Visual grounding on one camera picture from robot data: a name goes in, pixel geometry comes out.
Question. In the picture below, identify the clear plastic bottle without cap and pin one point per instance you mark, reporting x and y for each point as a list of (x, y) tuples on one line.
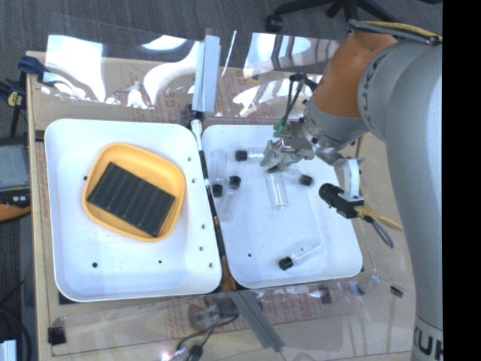
[(277, 194)]

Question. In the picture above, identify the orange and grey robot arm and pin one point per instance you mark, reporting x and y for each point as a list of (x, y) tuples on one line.
[(402, 100)]

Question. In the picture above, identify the clear plastic bottle, black cap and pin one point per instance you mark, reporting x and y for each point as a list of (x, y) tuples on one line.
[(306, 180), (286, 263), (241, 155), (235, 181), (217, 190)]

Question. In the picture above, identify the brown cardboard board, red print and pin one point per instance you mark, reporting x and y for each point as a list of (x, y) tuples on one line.
[(41, 186)]

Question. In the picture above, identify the black cylinder on white bracket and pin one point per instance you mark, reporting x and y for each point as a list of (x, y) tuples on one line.
[(338, 199)]

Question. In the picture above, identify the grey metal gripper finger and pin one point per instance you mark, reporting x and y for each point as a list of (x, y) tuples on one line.
[(287, 161), (272, 154)]

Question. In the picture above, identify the white plastic tray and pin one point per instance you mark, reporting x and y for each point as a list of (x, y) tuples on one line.
[(124, 273), (263, 239)]

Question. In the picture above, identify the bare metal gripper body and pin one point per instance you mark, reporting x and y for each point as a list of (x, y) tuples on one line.
[(300, 139)]

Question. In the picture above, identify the yellow plate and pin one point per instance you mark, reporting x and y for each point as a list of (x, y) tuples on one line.
[(103, 156)]

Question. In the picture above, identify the black ridged rectangular tray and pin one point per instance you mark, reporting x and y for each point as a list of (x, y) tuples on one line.
[(131, 199)]

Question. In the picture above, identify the thin black and white rod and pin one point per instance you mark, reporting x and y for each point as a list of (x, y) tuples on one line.
[(210, 198)]

